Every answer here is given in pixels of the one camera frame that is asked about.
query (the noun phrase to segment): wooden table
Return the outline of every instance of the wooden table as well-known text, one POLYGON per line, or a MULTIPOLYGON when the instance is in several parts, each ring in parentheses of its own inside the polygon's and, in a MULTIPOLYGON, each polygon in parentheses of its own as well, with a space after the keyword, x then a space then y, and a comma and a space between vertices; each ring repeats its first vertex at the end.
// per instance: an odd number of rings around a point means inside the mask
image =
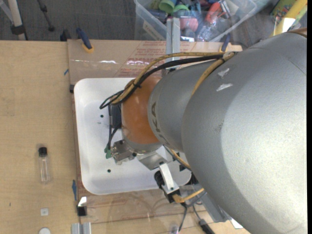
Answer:
MULTIPOLYGON (((0 41, 0 233, 69 234, 79 222, 73 180, 77 178, 67 44, 0 41), (51 159, 53 180, 39 181, 38 147, 51 159), (41 216, 41 209, 48 215, 41 216)), ((92 225, 92 234, 167 233, 182 214, 92 225)), ((203 233, 193 213, 181 233, 203 233)), ((211 223, 215 233, 246 234, 230 222, 211 223)))

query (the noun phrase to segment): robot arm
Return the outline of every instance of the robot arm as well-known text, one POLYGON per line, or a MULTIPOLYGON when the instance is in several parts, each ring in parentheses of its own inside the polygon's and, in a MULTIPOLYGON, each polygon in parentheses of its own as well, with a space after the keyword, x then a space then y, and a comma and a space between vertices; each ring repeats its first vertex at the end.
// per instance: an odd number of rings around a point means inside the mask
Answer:
MULTIPOLYGON (((126 142, 138 154, 160 145, 184 152, 209 196, 252 234, 306 233, 306 47, 298 32, 264 40, 217 66, 195 92, 216 60, 147 79, 144 122, 155 138, 126 142)), ((124 120, 134 117, 126 111, 124 120)))

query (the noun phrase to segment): metal bracket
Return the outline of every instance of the metal bracket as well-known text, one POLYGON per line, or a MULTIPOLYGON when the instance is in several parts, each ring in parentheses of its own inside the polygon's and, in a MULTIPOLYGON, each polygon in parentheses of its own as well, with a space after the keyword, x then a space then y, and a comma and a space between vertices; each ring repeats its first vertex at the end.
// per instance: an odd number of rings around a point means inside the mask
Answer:
POLYGON ((91 223, 87 222, 84 224, 72 224, 71 234, 91 234, 91 223))
MULTIPOLYGON (((180 52, 180 19, 173 18, 167 19, 167 36, 166 36, 166 54, 178 53, 180 52)), ((179 57, 172 57, 166 59, 166 62, 172 60, 179 60, 179 57)), ((171 69, 177 67, 171 67, 168 69, 162 70, 162 76, 165 76, 169 73, 171 69)))
POLYGON ((173 180, 168 165, 166 163, 162 164, 159 166, 159 169, 160 169, 162 178, 165 182, 165 185, 162 185, 162 188, 166 192, 166 194, 170 194, 170 193, 178 190, 179 186, 173 180))
POLYGON ((143 165, 145 165, 150 170, 153 170, 159 167, 160 165, 167 163, 167 160, 164 159, 157 152, 151 152, 144 155, 137 155, 136 157, 143 165))
POLYGON ((114 157, 115 163, 121 165, 123 162, 132 160, 135 158, 133 148, 128 145, 124 140, 120 140, 114 143, 111 155, 114 157))

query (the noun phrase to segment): wire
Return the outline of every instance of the wire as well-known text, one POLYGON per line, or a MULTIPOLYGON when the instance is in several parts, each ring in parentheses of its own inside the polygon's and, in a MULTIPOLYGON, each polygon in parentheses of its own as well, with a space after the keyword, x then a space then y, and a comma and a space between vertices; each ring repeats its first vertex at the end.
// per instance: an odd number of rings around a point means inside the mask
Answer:
POLYGON ((178 154, 176 154, 176 152, 174 150, 172 150, 171 148, 167 148, 166 146, 164 146, 164 147, 167 150, 167 152, 169 152, 171 154, 171 156, 173 156, 182 166, 191 170, 190 165, 188 163, 186 163, 183 159, 181 159, 181 157, 178 154))
POLYGON ((195 209, 195 205, 193 205, 193 209, 194 209, 194 213, 196 214, 196 216, 198 217, 199 220, 201 220, 201 217, 198 215, 198 212, 195 209))
POLYGON ((189 167, 186 167, 185 164, 183 164, 179 159, 177 159, 177 158, 173 155, 173 153, 172 153, 166 146, 164 146, 164 148, 165 148, 166 151, 171 155, 171 157, 172 157, 173 159, 175 159, 181 166, 183 166, 185 169, 187 169, 187 170, 189 170, 189 171, 192 171, 189 167))
POLYGON ((215 56, 215 55, 220 55, 222 52, 211 52, 211 53, 206 53, 206 52, 181 52, 181 53, 173 53, 173 54, 169 54, 169 55, 164 55, 161 57, 158 57, 156 59, 154 59, 152 62, 150 62, 150 64, 148 64, 141 72, 140 74, 137 76, 137 78, 135 78, 135 80, 130 84, 130 86, 125 89, 125 91, 118 97, 115 98, 112 102, 112 104, 117 104, 119 103, 121 100, 123 100, 131 91, 133 88, 135 88, 138 85, 138 82, 140 81, 140 79, 142 78, 142 76, 157 62, 167 59, 167 58, 172 58, 172 57, 182 57, 182 56, 198 56, 198 57, 203 57, 203 56, 215 56))
POLYGON ((192 194, 190 194, 190 195, 188 195, 188 196, 186 196, 186 197, 181 197, 181 196, 178 195, 178 194, 174 194, 174 195, 172 196, 172 198, 174 199, 174 201, 175 201, 176 203, 184 203, 186 200, 189 200, 189 199, 191 199, 191 198, 197 196, 198 194, 202 193, 203 191, 204 191, 204 188, 201 188, 201 189, 199 189, 198 191, 196 191, 196 192, 194 192, 194 193, 192 193, 192 194))
POLYGON ((133 87, 132 90, 130 90, 128 92, 127 95, 124 96, 123 99, 119 100, 119 101, 115 101, 113 100, 111 103, 113 105, 119 105, 121 103, 123 103, 124 101, 126 101, 133 93, 134 91, 140 87, 140 85, 143 83, 143 81, 149 77, 151 74, 161 70, 161 69, 165 69, 165 68, 169 68, 169 67, 174 67, 174 66, 178 66, 178 65, 183 65, 183 64, 187 64, 187 63, 194 63, 194 62, 201 62, 201 61, 207 61, 207 60, 212 60, 212 59, 217 59, 217 58, 221 58, 223 57, 223 55, 213 55, 213 56, 205 56, 205 57, 197 57, 197 58, 187 58, 187 59, 181 59, 181 60, 173 60, 173 61, 169 61, 166 62, 160 66, 158 66, 157 68, 154 68, 152 70, 150 70, 149 72, 146 72, 141 78, 140 80, 135 84, 135 86, 133 87))
POLYGON ((182 229, 183 222, 184 222, 184 220, 185 220, 185 216, 186 216, 186 213, 187 213, 187 207, 185 207, 185 206, 183 206, 183 207, 185 208, 185 210, 184 210, 182 222, 181 222, 181 224, 180 224, 180 226, 179 226, 179 231, 181 231, 181 229, 182 229))
POLYGON ((192 95, 195 93, 197 88, 201 85, 201 83, 212 73, 213 70, 215 70, 217 67, 225 63, 227 60, 232 58, 235 55, 235 52, 227 52, 223 55, 223 58, 217 60, 212 65, 210 65, 201 75, 201 77, 198 79, 197 83, 195 84, 195 87, 192 91, 192 95))
POLYGON ((114 128, 113 132, 112 132, 112 129, 110 128, 110 132, 109 132, 109 138, 108 138, 108 142, 107 142, 107 148, 110 150, 111 149, 111 143, 112 143, 112 139, 115 135, 115 133, 117 132, 118 129, 121 128, 121 124, 118 125, 118 127, 114 128))
POLYGON ((116 96, 116 98, 118 98, 118 97, 122 94, 123 91, 124 91, 124 89, 123 89, 123 90, 120 90, 120 91, 118 91, 117 93, 115 93, 115 94, 109 96, 108 98, 106 98, 105 101, 100 105, 99 108, 100 108, 100 109, 103 109, 103 108, 107 107, 108 105, 110 105, 110 104, 111 104, 111 101, 108 102, 107 104, 105 104, 105 103, 106 103, 109 99, 113 98, 114 96, 116 96))

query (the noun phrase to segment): black component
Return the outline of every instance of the black component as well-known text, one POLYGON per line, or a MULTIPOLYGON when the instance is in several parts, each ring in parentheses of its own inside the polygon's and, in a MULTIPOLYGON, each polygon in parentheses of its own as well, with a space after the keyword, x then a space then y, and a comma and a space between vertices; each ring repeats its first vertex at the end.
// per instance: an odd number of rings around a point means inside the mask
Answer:
POLYGON ((49 26, 48 30, 53 32, 55 30, 55 27, 54 26, 49 26))
POLYGON ((40 148, 38 149, 38 152, 39 152, 39 156, 40 156, 40 157, 45 157, 45 156, 48 155, 48 150, 47 150, 46 147, 40 147, 40 148))
POLYGON ((67 29, 63 30, 63 33, 60 35, 60 41, 67 41, 67 39, 71 39, 70 33, 67 29))
POLYGON ((195 177, 195 175, 192 173, 192 174, 191 174, 190 181, 187 183, 187 185, 196 185, 196 184, 198 184, 198 180, 197 180, 197 178, 195 177))
POLYGON ((112 116, 112 127, 113 128, 120 128, 121 125, 121 106, 117 105, 110 105, 111 107, 111 116, 112 116))
MULTIPOLYGON (((163 190, 162 186, 165 185, 165 181, 164 181, 160 171, 155 172, 154 179, 155 179, 158 187, 163 190)), ((164 190, 163 190, 163 192, 164 192, 166 198, 168 199, 169 203, 172 203, 172 202, 174 202, 174 199, 172 198, 172 196, 174 194, 179 194, 180 190, 179 189, 175 190, 174 192, 172 192, 170 194, 167 194, 164 190)))
POLYGON ((164 181, 160 171, 155 172, 154 179, 155 179, 155 181, 156 181, 156 183, 160 189, 161 189, 162 185, 165 185, 165 181, 164 181))
POLYGON ((183 170, 185 170, 185 167, 182 165, 179 165, 179 171, 182 172, 183 170))
POLYGON ((69 92, 71 92, 72 94, 74 93, 74 87, 75 85, 69 85, 69 92))
POLYGON ((45 6, 45 5, 43 7, 41 7, 40 10, 42 12, 48 12, 47 6, 45 6))
POLYGON ((87 207, 86 206, 77 206, 77 215, 78 216, 87 216, 87 207))
POLYGON ((13 35, 20 35, 20 34, 26 34, 26 30, 25 30, 25 27, 24 27, 24 24, 20 25, 20 26, 14 26, 12 25, 11 26, 11 31, 12 31, 12 34, 13 35))
POLYGON ((213 232, 213 230, 208 226, 208 224, 206 223, 206 221, 204 219, 201 219, 198 224, 201 226, 202 230, 204 231, 204 233, 206 234, 215 234, 213 232))

